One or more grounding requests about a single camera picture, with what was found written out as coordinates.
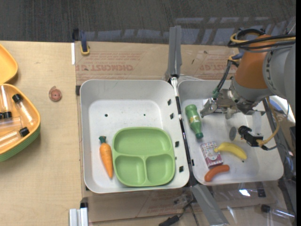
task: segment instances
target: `dark gray carpet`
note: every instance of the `dark gray carpet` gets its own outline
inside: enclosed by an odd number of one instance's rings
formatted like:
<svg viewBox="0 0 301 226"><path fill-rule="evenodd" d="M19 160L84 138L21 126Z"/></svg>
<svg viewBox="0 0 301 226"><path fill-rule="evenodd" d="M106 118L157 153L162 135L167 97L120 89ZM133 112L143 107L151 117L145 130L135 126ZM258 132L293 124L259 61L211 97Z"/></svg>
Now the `dark gray carpet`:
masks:
<svg viewBox="0 0 301 226"><path fill-rule="evenodd" d="M182 44L225 45L237 28L283 33L296 0L0 0L0 40L168 43L181 25Z"/></svg>

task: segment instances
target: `white plastic tray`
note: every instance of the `white plastic tray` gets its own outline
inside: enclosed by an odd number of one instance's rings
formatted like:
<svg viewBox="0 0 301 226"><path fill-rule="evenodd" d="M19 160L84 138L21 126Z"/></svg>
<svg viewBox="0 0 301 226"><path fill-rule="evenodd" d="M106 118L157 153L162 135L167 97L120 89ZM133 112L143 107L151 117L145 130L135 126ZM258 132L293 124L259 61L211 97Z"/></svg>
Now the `white plastic tray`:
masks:
<svg viewBox="0 0 301 226"><path fill-rule="evenodd" d="M160 80L89 80L81 85L80 106L84 180L92 192L180 188L187 184L188 163L174 90L170 84ZM106 136L106 142L111 145L115 133L127 127L157 127L170 135L176 159L175 175L168 184L128 187L115 175L113 179L108 177L99 155L98 138Z"/></svg>
<svg viewBox="0 0 301 226"><path fill-rule="evenodd" d="M231 142L229 139L231 127L239 128L245 125L252 128L253 122L252 116L245 116L242 113L236 113L228 120L225 119L225 114L213 113L201 118L204 137L201 140L196 139L194 132L189 127L185 107L195 104L199 112L200 109L204 108L207 99L212 96L212 91L217 84L218 81L182 81L178 85L184 129L189 145L190 157L194 164L192 168L196 180L204 185L278 180L284 172L278 150L275 148L274 150L264 151L258 147L251 147L245 140L240 139L236 139L233 143L242 147L246 151L248 158L242 161L230 153L221 152L224 164L230 166L230 171L217 174L211 182L204 180L204 176L209 171L209 168L206 165L200 145L211 141L215 141L217 145L222 142ZM223 88L228 89L229 87L230 82L226 81ZM263 103L261 102L255 109L264 111ZM261 133L264 139L266 139L272 134L272 131L267 115L264 114L261 119ZM272 139L266 146L273 147L275 144L275 140Z"/></svg>

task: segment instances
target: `small card box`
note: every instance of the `small card box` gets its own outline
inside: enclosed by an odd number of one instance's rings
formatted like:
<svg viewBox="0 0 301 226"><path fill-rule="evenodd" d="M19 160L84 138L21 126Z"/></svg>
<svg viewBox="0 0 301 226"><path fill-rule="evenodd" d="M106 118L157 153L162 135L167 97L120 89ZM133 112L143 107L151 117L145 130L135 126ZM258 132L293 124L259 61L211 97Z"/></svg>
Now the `small card box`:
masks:
<svg viewBox="0 0 301 226"><path fill-rule="evenodd" d="M212 166L217 166L217 165L223 164L222 157L219 152L214 151L215 148L217 148L217 145L214 141L201 144L201 149L202 149L206 164L209 168Z"/></svg>

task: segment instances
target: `yellow banana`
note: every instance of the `yellow banana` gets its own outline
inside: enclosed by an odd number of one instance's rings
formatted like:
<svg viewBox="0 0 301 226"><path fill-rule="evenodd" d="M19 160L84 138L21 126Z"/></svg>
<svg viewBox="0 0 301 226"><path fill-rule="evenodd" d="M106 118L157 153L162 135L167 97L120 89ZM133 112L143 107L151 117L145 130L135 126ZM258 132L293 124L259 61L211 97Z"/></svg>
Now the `yellow banana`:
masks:
<svg viewBox="0 0 301 226"><path fill-rule="evenodd" d="M224 151L230 152L236 155L241 159L247 159L247 155L245 151L238 145L230 143L230 142L223 142L217 148L214 149L215 152Z"/></svg>

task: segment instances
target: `green divided plate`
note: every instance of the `green divided plate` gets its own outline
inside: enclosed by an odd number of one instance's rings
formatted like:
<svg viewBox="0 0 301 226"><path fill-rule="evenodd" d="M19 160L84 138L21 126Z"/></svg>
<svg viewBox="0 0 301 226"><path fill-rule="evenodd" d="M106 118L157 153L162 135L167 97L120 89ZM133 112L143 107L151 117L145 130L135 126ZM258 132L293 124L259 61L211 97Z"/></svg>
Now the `green divided plate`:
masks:
<svg viewBox="0 0 301 226"><path fill-rule="evenodd" d="M170 136L154 127L119 130L112 142L114 173L127 186L158 186L170 182L175 173Z"/></svg>

